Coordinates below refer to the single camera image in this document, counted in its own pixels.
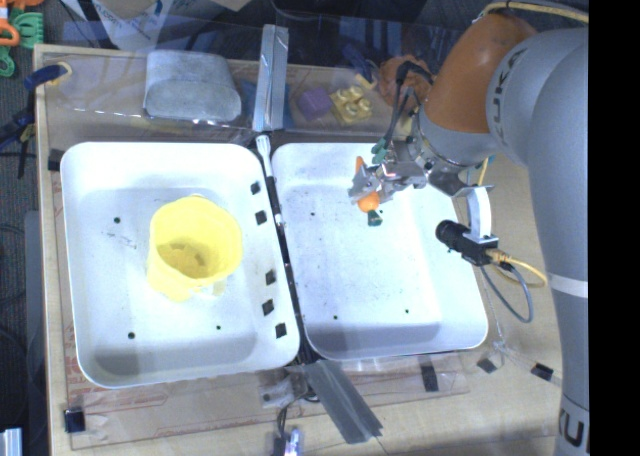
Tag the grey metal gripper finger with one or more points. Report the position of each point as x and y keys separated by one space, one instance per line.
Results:
x=361 y=182
x=388 y=192

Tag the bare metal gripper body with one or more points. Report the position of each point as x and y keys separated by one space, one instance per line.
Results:
x=407 y=171

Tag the orange toy carrot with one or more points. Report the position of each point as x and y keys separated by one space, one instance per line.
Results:
x=370 y=202

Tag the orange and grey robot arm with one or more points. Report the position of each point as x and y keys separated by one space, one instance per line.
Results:
x=550 y=154

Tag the yellow toy brick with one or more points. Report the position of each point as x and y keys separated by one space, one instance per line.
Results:
x=352 y=105

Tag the orange round toy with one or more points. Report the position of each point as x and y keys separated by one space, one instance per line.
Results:
x=395 y=84

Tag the purple cube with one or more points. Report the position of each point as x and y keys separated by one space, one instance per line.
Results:
x=314 y=104

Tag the white plastic tray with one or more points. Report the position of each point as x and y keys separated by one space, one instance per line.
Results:
x=380 y=284
x=165 y=334

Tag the yellow plastic cup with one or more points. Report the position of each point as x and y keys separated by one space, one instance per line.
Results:
x=192 y=249

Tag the grey rounded block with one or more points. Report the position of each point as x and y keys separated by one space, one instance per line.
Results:
x=192 y=89

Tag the black cylinder on white bracket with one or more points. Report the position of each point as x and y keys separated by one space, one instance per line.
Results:
x=472 y=243

